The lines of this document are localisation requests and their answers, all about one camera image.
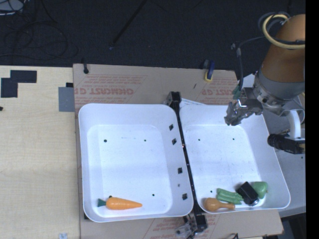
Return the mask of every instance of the toy food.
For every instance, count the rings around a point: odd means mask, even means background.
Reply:
[[[216,199],[235,205],[241,205],[241,201],[243,201],[243,197],[237,192],[230,192],[220,188],[217,189]]]
[[[210,212],[217,211],[220,208],[228,208],[231,210],[235,209],[235,205],[231,203],[222,203],[218,201],[216,198],[206,198],[204,202],[204,207]]]
[[[267,193],[268,183],[265,181],[255,181],[252,183],[252,187],[257,192],[258,197],[263,199]]]
[[[137,207],[142,207],[141,203],[134,202],[132,200],[127,200],[118,197],[110,197],[106,201],[99,199],[98,200],[98,207],[106,206],[111,210],[126,210],[132,209]]]

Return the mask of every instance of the yellow cable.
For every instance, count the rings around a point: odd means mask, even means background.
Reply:
[[[281,48],[284,48],[284,49],[292,49],[292,50],[297,50],[297,49],[304,49],[305,48],[305,44],[284,44],[284,43],[281,43],[281,42],[278,42],[276,41],[274,38],[272,38],[270,36],[270,34],[267,32],[267,29],[266,29],[266,26],[268,24],[268,21],[271,19],[271,18],[283,18],[284,20],[287,20],[288,17],[284,14],[275,14],[275,15],[270,15],[267,19],[265,19],[264,23],[263,23],[263,33],[265,35],[265,37],[274,45],[278,46],[278,47],[281,47]]]

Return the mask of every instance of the green toy vegetable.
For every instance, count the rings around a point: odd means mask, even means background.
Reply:
[[[257,192],[258,197],[263,199],[268,190],[268,183],[265,181],[255,181],[252,183],[252,187]]]
[[[220,188],[217,189],[216,199],[235,205],[241,205],[241,201],[243,201],[243,197],[239,195],[237,192],[230,192]]]

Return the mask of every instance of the black floor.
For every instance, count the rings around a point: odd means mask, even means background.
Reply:
[[[0,11],[1,65],[71,67],[85,59],[91,64],[200,68],[209,59],[215,68],[238,74],[231,44],[262,36],[262,15],[306,12],[306,0],[146,0],[121,34],[144,0],[20,1],[22,12]],[[269,46],[261,40],[242,47],[244,76],[259,69]]]

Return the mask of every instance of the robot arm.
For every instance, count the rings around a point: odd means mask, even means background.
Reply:
[[[272,18],[277,17],[282,18],[284,23],[273,38],[269,35],[267,26]],[[286,111],[283,106],[305,92],[306,15],[270,15],[263,22],[262,31],[271,42],[269,51],[255,75],[253,87],[241,89],[239,98],[234,103],[229,103],[225,122],[228,125],[238,125],[242,119],[252,114],[260,115],[263,110],[278,116],[288,116],[293,133],[284,138],[282,135],[279,138],[271,135],[268,143],[297,154],[302,151],[299,144],[304,143],[304,139],[296,133],[300,120],[293,119],[296,117],[294,113],[298,111]],[[292,143],[287,147],[283,144],[284,141]]]

